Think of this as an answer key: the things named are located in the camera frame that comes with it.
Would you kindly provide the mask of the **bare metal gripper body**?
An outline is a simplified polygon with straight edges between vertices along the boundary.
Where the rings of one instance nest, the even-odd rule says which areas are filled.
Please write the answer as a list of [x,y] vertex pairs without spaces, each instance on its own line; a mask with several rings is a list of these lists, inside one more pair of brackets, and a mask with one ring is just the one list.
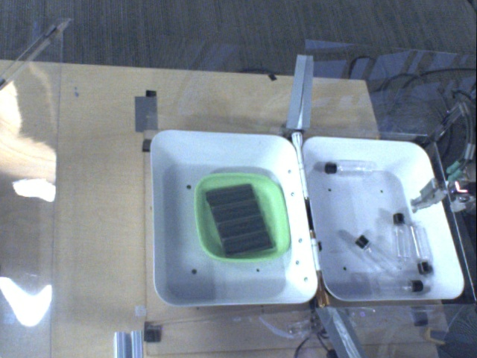
[[454,213],[476,212],[476,182],[470,180],[449,180],[446,183],[450,208]]

